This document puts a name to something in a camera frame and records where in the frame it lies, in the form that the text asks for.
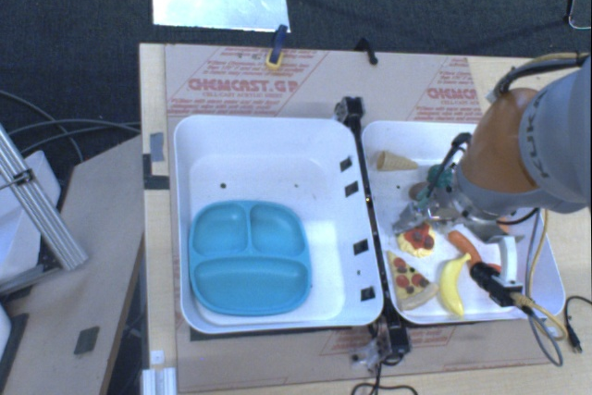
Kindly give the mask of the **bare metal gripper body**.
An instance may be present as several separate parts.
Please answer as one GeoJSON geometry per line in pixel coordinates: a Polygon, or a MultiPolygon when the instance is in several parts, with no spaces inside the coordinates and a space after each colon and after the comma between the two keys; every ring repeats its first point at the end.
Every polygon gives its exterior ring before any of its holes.
{"type": "Polygon", "coordinates": [[[418,223],[431,227],[452,227],[475,220],[475,208],[470,199],[460,192],[420,192],[416,199],[418,223]]]}

